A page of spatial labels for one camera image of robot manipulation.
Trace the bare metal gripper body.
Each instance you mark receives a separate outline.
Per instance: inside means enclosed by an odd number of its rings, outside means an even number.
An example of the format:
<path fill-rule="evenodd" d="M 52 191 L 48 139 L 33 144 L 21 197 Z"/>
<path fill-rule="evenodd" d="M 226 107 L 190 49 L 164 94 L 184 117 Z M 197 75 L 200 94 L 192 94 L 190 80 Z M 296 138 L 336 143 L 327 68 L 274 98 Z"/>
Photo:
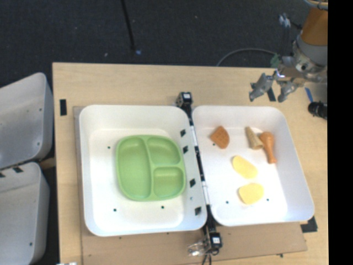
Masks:
<path fill-rule="evenodd" d="M 301 80 L 313 83 L 327 82 L 327 60 L 311 59 L 305 54 L 279 56 L 276 79 L 279 81 Z"/>

